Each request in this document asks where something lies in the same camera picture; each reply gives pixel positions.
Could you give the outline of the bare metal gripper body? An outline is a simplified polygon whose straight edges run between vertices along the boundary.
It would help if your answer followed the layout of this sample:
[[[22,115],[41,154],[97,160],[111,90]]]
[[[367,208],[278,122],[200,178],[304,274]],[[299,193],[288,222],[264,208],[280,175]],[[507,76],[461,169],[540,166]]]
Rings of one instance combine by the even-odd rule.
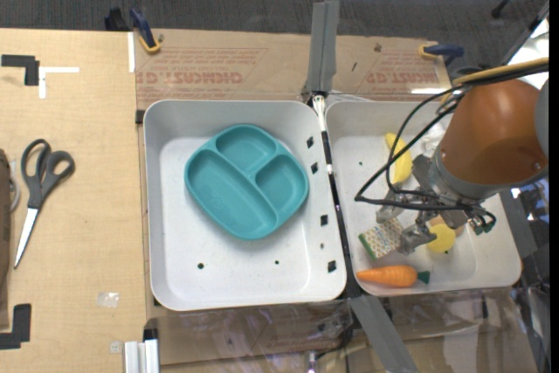
[[[448,207],[448,210],[432,210],[431,214],[439,214],[453,229],[463,225],[472,229],[486,228],[486,210],[481,205],[486,199],[486,188],[452,175],[441,155],[417,156],[412,162],[411,174],[417,181],[413,194],[398,192],[398,198],[408,204],[414,198],[432,208],[435,205]],[[403,190],[404,182],[397,180],[395,169],[391,170],[391,183],[397,190]]]

